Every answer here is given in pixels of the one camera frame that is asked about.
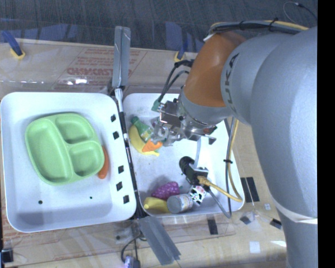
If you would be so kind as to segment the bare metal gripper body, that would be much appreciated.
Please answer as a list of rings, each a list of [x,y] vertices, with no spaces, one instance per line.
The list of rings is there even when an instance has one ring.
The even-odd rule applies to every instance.
[[[206,137],[208,141],[215,141],[212,133],[217,129],[216,125],[208,125],[191,117],[178,100],[161,103],[158,121],[164,129],[174,132],[175,141],[182,139],[198,141]]]

